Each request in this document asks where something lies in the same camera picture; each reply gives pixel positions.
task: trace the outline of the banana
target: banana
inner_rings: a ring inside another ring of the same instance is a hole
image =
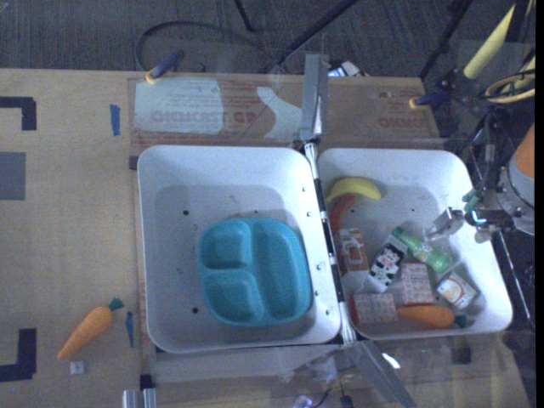
[[[346,177],[340,178],[334,183],[331,193],[328,195],[325,201],[331,202],[334,198],[345,194],[359,194],[366,196],[371,200],[379,200],[382,198],[382,193],[380,190],[368,178]]]

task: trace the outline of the orange object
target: orange object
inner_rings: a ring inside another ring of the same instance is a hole
[[[514,156],[514,161],[519,171],[527,177],[535,177],[535,123],[519,145]]]
[[[107,307],[99,306],[93,309],[77,326],[63,348],[57,354],[57,360],[63,360],[76,352],[79,348],[93,340],[111,325],[112,311],[123,307],[118,297],[114,297]]]
[[[415,305],[413,307],[400,307],[397,315],[425,323],[434,328],[447,328],[456,319],[453,312],[440,305]]]
[[[345,194],[338,198],[337,203],[331,210],[331,217],[329,218],[331,232],[334,235],[340,230],[340,223],[342,222],[343,215],[355,204],[356,201],[356,194]]]

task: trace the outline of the toy carrot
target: toy carrot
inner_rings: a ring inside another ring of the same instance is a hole
[[[329,224],[331,226],[331,232],[334,235],[340,230],[340,223],[342,222],[343,215],[355,204],[356,201],[356,194],[344,194],[340,196],[332,208]]]
[[[87,314],[59,351],[57,359],[63,360],[104,332],[111,325],[113,319],[111,312],[121,307],[124,307],[121,299],[114,297],[107,307],[101,305]]]
[[[397,309],[397,315],[418,320],[435,328],[447,328],[456,319],[450,309],[440,305],[415,305],[413,307],[400,307]]]

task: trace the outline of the white plastic tray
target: white plastic tray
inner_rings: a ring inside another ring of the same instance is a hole
[[[138,163],[147,324],[171,353],[325,343],[339,307],[309,164],[287,148],[155,146]],[[309,311],[279,326],[236,327],[207,311],[196,244],[227,218],[270,217],[302,237],[314,292]]]
[[[320,155],[318,168],[325,193],[336,179],[345,176],[367,177],[382,192],[381,200],[359,198],[343,219],[344,225],[361,230],[369,260],[397,225],[422,235],[447,207],[462,209],[462,196],[472,188],[462,161],[443,150],[330,149]],[[359,333],[380,340],[504,330],[513,317],[510,298],[491,244],[477,243],[474,233],[473,227],[464,224],[448,240],[456,270],[479,291],[468,308],[456,312],[467,316],[466,328],[429,330],[400,320],[368,324]],[[429,274],[435,285],[438,276],[431,269]],[[394,282],[388,289],[397,306],[402,305],[400,288],[400,283]],[[437,303],[447,304],[442,298]]]

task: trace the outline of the blue plate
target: blue plate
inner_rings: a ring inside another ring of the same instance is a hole
[[[233,218],[208,227],[198,267],[210,312],[234,326],[271,326],[300,318],[312,287],[298,234],[272,218]]]

